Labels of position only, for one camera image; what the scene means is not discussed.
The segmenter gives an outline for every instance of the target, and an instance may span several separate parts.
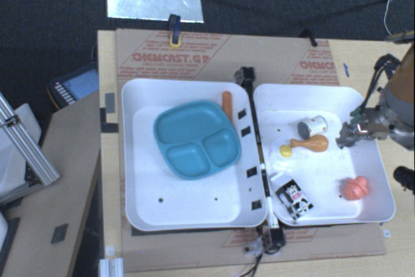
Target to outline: blue divided plate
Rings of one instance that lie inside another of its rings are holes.
[[[171,170],[200,179],[233,165],[241,144],[224,111],[210,101],[182,104],[160,114],[154,136]]]

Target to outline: white plastic tray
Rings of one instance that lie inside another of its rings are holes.
[[[222,92],[233,100],[233,126],[241,157],[225,170],[198,180],[176,176],[165,163],[153,125],[162,112],[191,101],[222,106]],[[261,224],[267,205],[259,168],[250,104],[233,83],[136,79],[122,92],[126,214],[144,231],[186,228],[252,227]],[[239,119],[238,113],[246,116]],[[250,127],[242,137],[241,130]],[[256,168],[256,175],[247,170]]]
[[[342,123],[362,103],[360,94],[346,87],[296,86],[264,84],[254,91],[254,100],[261,133],[268,177],[283,171],[301,187],[313,203],[313,209],[296,221],[291,218],[275,194],[274,213],[280,221],[292,226],[344,223],[372,223],[391,219],[394,199],[375,141],[360,141],[352,148],[339,149]],[[303,118],[321,115],[327,122],[324,132],[329,140],[325,152],[312,152],[297,147],[292,156],[279,153],[290,139],[301,139],[296,125]],[[370,194],[360,200],[342,197],[342,188],[349,178],[364,176]]]

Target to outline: blue clamp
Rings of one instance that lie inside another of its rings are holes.
[[[180,16],[171,14],[169,17],[169,31],[171,32],[170,35],[170,46],[171,47],[179,47],[182,43],[182,39],[180,37]]]

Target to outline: robotic arm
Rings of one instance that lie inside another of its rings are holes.
[[[392,35],[387,40],[394,43],[412,43],[402,62],[387,54],[375,65],[375,73],[363,103],[350,116],[350,124],[344,123],[337,145],[352,147],[366,139],[386,139],[390,136],[404,148],[414,150],[414,31]],[[375,108],[366,104],[373,93],[377,80],[386,72],[388,84],[381,91]]]

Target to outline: cardboard sheet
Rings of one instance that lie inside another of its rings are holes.
[[[255,67],[254,86],[262,83],[338,85],[327,40],[182,33],[182,46],[169,46],[169,33],[117,30],[118,96],[133,78],[231,82],[242,66]],[[235,265],[253,262],[243,248],[257,237],[254,228],[141,232],[125,216],[123,119],[119,143],[124,271]],[[264,262],[385,254],[378,224],[286,229],[287,245]]]

